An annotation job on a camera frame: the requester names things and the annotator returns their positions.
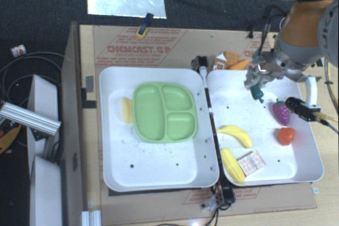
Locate dark green small bottle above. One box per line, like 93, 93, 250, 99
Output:
250, 84, 265, 104

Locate white plastic tray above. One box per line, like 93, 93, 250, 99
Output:
206, 69, 325, 187
99, 66, 220, 192

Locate white packet with orange print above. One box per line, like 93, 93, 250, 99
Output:
237, 150, 267, 178

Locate brown cardboard board red print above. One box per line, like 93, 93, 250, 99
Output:
92, 25, 318, 221

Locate black cylinder on white bracket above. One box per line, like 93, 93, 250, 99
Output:
285, 75, 323, 122

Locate green divided plate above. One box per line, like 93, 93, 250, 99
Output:
132, 82, 199, 144

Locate purple grapes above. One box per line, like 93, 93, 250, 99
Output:
272, 98, 291, 126

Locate short yellow corn cob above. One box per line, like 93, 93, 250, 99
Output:
122, 96, 135, 124

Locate thin black and white rod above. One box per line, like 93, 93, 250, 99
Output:
200, 66, 226, 189

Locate orange bell pepper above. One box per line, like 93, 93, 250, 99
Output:
277, 127, 296, 146

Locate tan waffle biscuit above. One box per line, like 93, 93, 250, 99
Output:
222, 51, 240, 66

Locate orange carrot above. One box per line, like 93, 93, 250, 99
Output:
229, 58, 251, 71

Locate orange and white carton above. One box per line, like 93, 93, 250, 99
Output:
212, 53, 229, 71

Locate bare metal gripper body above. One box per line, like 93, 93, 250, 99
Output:
248, 50, 309, 82

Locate yellow banana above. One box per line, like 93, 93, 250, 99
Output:
216, 124, 253, 149

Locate orange and white small can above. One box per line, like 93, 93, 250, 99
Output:
10, 44, 27, 58

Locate long yellow corn cob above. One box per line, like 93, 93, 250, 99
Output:
220, 147, 246, 184

